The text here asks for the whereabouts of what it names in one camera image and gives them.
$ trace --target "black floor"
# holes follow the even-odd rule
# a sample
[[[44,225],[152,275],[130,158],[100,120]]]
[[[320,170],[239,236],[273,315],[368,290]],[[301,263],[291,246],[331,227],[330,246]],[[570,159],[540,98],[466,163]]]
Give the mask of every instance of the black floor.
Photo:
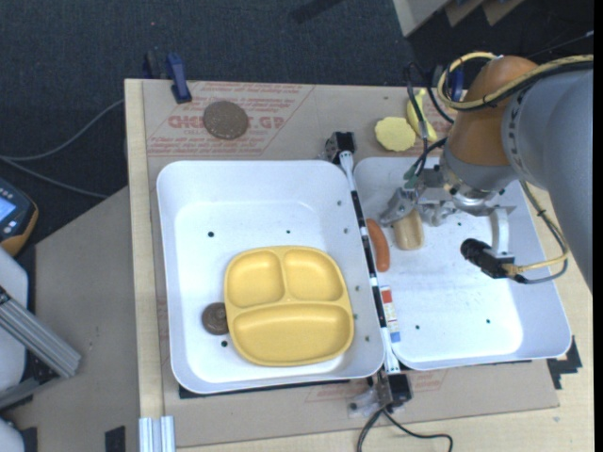
[[[454,28],[438,13],[408,39],[392,0],[0,0],[0,158],[74,136],[143,76],[149,50],[178,52],[189,79],[399,86],[410,61],[430,69],[473,50],[592,54],[594,38],[542,51],[593,29],[594,0],[527,0],[494,26],[480,9]],[[124,132],[117,105],[64,150],[17,164],[108,196],[127,184]],[[30,245],[102,199],[1,159],[0,177],[40,207]]]

